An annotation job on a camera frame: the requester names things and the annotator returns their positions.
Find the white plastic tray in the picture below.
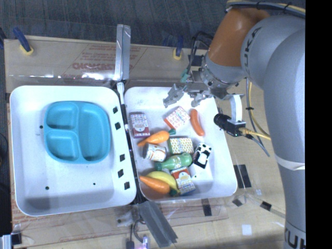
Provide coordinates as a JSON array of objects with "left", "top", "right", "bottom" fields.
[
  {"left": 9, "top": 85, "right": 137, "bottom": 217},
  {"left": 123, "top": 86, "right": 238, "bottom": 202}
]

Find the black and white milk carton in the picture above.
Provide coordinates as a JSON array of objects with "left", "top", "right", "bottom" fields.
[{"left": 192, "top": 142, "right": 212, "bottom": 170}]

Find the orange sausage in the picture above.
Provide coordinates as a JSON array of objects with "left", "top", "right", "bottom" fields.
[{"left": 190, "top": 108, "right": 205, "bottom": 137}]

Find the white and orange small can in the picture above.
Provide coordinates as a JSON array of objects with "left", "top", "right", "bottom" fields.
[{"left": 142, "top": 143, "right": 167, "bottom": 163}]

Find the orange and blue carton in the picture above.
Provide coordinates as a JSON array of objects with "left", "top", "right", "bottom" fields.
[{"left": 170, "top": 166, "right": 196, "bottom": 196}]

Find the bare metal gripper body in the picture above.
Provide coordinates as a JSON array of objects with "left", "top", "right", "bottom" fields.
[{"left": 185, "top": 66, "right": 231, "bottom": 100}]

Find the green patterned carton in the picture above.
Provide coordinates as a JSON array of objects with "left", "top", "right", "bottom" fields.
[{"left": 167, "top": 137, "right": 195, "bottom": 155}]

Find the green bottle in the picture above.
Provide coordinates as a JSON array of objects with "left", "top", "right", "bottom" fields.
[{"left": 155, "top": 152, "right": 193, "bottom": 171}]

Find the blue divided plate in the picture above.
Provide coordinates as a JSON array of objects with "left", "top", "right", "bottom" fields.
[{"left": 43, "top": 101, "right": 112, "bottom": 164}]

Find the black cylinder on white bracket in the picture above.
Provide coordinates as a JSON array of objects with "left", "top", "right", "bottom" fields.
[{"left": 213, "top": 93, "right": 246, "bottom": 137}]

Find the orange carrot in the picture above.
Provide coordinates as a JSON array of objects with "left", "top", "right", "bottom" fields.
[
  {"left": 137, "top": 128, "right": 176, "bottom": 147},
  {"left": 139, "top": 175, "right": 179, "bottom": 197}
]

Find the orange and white small carton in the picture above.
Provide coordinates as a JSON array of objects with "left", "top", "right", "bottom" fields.
[{"left": 163, "top": 106, "right": 191, "bottom": 130}]

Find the thin black and white rod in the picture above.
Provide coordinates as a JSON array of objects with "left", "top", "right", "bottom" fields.
[{"left": 116, "top": 81, "right": 138, "bottom": 189}]

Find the dark red small carton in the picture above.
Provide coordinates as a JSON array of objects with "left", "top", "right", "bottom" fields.
[{"left": 129, "top": 112, "right": 151, "bottom": 139}]

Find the yellow banana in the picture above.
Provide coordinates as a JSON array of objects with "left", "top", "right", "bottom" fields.
[{"left": 146, "top": 170, "right": 180, "bottom": 191}]

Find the brown cardboard board red print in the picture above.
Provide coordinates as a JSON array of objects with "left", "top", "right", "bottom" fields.
[{"left": 3, "top": 35, "right": 288, "bottom": 249}]

